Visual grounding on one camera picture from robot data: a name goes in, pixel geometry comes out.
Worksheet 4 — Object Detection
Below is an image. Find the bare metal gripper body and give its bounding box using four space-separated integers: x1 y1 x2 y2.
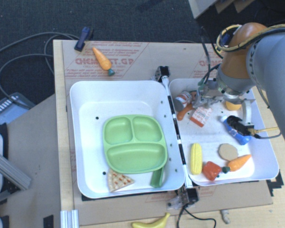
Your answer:
199 79 244 105

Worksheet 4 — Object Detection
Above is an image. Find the orange and white carton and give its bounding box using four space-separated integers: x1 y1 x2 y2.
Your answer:
189 106 213 128

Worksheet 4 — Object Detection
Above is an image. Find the orange and white can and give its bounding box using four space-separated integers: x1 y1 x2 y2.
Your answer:
174 90 193 112

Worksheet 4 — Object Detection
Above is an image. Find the orange sausage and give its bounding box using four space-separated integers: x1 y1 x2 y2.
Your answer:
176 103 195 122

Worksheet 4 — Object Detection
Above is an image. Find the yellow orange round fruit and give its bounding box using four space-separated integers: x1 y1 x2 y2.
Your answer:
225 100 242 112

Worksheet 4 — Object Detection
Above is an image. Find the white plastic tray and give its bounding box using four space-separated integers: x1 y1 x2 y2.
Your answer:
69 80 187 199
168 77 280 187

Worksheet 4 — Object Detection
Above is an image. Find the thin black and white rod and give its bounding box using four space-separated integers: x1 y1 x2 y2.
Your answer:
161 76 190 188

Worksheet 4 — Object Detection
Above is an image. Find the blue and white bottle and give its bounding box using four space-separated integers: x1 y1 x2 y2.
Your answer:
219 115 252 146

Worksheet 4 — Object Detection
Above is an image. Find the tan round biscuit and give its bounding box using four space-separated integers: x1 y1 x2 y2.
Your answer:
218 143 239 162

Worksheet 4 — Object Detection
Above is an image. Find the yellow corn cob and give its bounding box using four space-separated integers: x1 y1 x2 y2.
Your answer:
190 142 203 176

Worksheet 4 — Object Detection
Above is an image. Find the orange carrot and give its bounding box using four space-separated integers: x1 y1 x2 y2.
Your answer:
221 153 252 174
92 47 116 77

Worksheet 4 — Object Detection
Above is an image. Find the red orange bell pepper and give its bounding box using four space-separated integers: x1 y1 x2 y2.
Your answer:
202 161 222 181

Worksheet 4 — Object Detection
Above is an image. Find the brown cardboard board red print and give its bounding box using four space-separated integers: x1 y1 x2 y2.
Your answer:
61 40 274 226

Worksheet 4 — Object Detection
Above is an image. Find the green divided plate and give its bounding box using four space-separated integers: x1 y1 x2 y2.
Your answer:
102 114 168 175

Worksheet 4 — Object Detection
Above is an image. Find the pizza slice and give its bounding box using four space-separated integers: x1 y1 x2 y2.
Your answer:
107 168 135 193

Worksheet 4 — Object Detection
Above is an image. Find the small white knobbly piece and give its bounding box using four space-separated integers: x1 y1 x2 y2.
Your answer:
220 209 231 225

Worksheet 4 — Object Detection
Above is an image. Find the yellow banana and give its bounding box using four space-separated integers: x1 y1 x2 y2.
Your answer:
131 212 171 228

